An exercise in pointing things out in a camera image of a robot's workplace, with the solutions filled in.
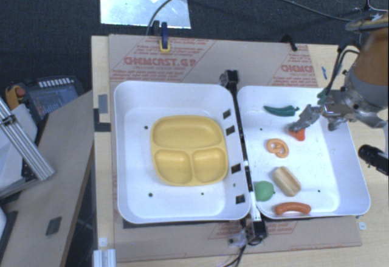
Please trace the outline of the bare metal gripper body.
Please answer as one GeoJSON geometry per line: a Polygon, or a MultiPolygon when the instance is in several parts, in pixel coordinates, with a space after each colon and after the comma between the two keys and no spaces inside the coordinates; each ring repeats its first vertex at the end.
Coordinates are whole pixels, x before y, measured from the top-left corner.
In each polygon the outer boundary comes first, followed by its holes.
{"type": "Polygon", "coordinates": [[[370,103],[354,90],[331,90],[323,107],[322,116],[328,119],[330,131],[345,122],[359,121],[370,128],[385,128],[388,124],[378,116],[384,108],[370,103]]]}

